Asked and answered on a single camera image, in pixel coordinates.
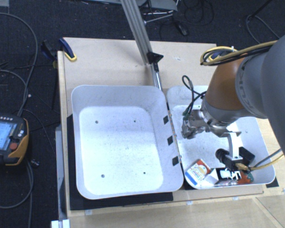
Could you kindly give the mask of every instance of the black mat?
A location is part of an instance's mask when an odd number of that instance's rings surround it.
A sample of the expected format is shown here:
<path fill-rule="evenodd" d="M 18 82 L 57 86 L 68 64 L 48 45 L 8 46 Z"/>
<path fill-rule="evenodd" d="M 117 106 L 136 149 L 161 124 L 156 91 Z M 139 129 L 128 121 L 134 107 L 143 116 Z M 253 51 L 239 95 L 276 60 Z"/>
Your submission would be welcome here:
<path fill-rule="evenodd" d="M 172 192 L 131 195 L 108 199 L 86 199 L 77 190 L 76 165 L 75 165 L 75 141 L 73 128 L 73 115 L 67 118 L 67 147 L 68 147 L 68 171 L 70 189 L 70 209 L 98 209 L 134 204 L 146 204 L 155 202 L 173 201 Z"/>

